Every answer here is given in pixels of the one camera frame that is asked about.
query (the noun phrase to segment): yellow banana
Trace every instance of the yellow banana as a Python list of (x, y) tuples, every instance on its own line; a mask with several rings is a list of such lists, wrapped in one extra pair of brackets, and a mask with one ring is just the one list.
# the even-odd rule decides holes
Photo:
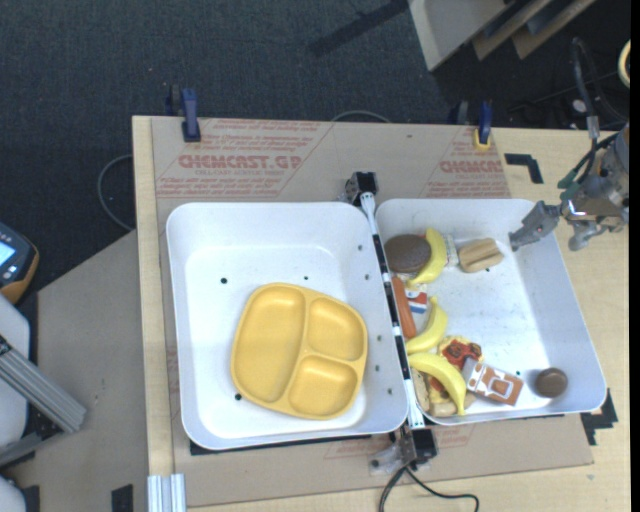
[(447, 361), (446, 358), (431, 352), (411, 354), (409, 356), (409, 366), (438, 379), (456, 405), (458, 414), (460, 416), (465, 414), (464, 397), (467, 394), (467, 384), (460, 370)]
[(435, 347), (447, 329), (447, 323), (449, 317), (444, 310), (438, 306), (438, 299), (431, 297), (429, 299), (431, 303), (431, 312), (429, 313), (429, 320), (424, 331), (407, 341), (405, 347), (407, 354), (413, 354), (415, 352), (425, 352)]
[(447, 244), (443, 236), (435, 229), (427, 228), (425, 238), (431, 246), (431, 256), (418, 275), (407, 282), (409, 286), (435, 281), (447, 264)]

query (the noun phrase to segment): blue clamp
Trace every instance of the blue clamp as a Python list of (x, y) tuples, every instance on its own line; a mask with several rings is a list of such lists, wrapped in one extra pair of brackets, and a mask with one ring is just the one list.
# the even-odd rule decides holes
[(489, 141), (489, 135), (491, 134), (491, 117), (493, 111), (491, 109), (491, 102), (483, 101), (480, 108), (480, 120), (478, 121), (478, 128), (473, 132), (473, 145), (476, 149), (486, 151), (491, 147)]
[(185, 117), (182, 122), (184, 141), (200, 142), (200, 126), (196, 115), (196, 92), (193, 89), (182, 89), (181, 102)]

